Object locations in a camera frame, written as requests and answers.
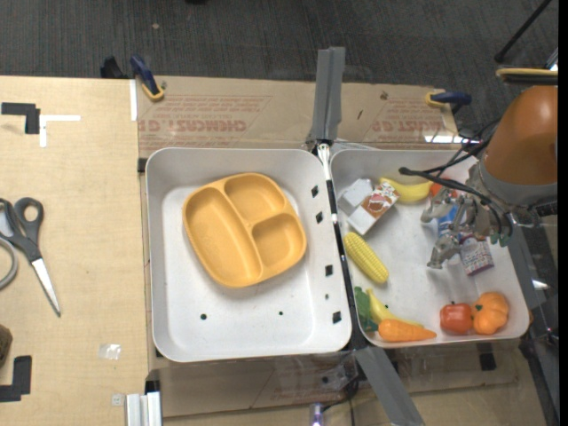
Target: black scissors handle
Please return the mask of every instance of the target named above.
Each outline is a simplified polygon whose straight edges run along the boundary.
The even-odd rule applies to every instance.
[[[17,201],[16,205],[12,205],[6,199],[0,199],[0,205],[4,205],[8,225],[12,230],[11,235],[0,232],[0,236],[24,251],[29,262],[42,258],[42,253],[37,245],[39,226],[43,220],[41,202],[30,197],[24,197]],[[28,207],[33,207],[37,211],[37,216],[33,220],[26,218],[25,212]]]

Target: orange carrot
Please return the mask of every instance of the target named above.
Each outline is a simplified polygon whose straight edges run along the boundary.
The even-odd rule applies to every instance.
[[[390,343],[421,341],[436,337],[436,333],[423,327],[417,327],[401,320],[385,319],[379,324],[379,335]]]

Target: toy tomato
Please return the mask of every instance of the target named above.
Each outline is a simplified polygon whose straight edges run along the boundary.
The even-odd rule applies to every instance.
[[[498,292],[485,292],[471,308],[473,328],[480,335],[492,335],[507,323],[509,304]]]
[[[440,328],[464,335],[473,327],[471,307],[467,303],[447,304],[440,310]]]

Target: yellow corn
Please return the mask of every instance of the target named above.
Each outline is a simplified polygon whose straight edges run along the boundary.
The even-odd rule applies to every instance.
[[[347,256],[371,280],[384,283],[389,277],[389,271],[371,249],[365,240],[355,232],[349,232],[343,237],[343,245]]]

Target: orange tray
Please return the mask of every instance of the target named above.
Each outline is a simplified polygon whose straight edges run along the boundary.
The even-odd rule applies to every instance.
[[[185,231],[211,278],[243,288],[285,272],[306,237],[291,203],[269,177],[243,173],[195,190],[183,206]]]

